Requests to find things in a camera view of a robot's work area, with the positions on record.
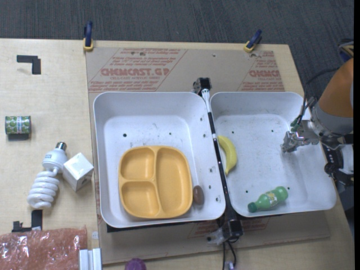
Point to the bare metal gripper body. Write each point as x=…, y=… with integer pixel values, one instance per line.
x=309, y=132

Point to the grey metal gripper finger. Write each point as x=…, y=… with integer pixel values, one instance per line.
x=298, y=141
x=285, y=143

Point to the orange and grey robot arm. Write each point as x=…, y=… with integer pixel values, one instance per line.
x=337, y=94

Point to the white plastic tray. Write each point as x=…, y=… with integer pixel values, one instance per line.
x=157, y=122
x=261, y=156

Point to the yellow banana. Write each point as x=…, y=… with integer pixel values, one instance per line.
x=230, y=153

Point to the green plastic bottle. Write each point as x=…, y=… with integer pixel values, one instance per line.
x=268, y=199

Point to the thin black and white rod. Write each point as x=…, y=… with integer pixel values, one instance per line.
x=218, y=156

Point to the brown egg-shaped object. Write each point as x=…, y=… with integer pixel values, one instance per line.
x=198, y=195

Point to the yellow divided plate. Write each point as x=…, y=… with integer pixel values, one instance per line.
x=168, y=179

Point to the brown cardboard board red print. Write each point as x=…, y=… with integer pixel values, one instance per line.
x=168, y=66

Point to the purple round object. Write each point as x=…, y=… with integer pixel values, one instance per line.
x=135, y=264

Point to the white cube box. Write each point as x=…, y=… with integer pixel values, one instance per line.
x=77, y=171

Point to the white spiral light bulb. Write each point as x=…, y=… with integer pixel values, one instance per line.
x=45, y=184

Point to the green patterned can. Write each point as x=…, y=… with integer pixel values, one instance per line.
x=17, y=125

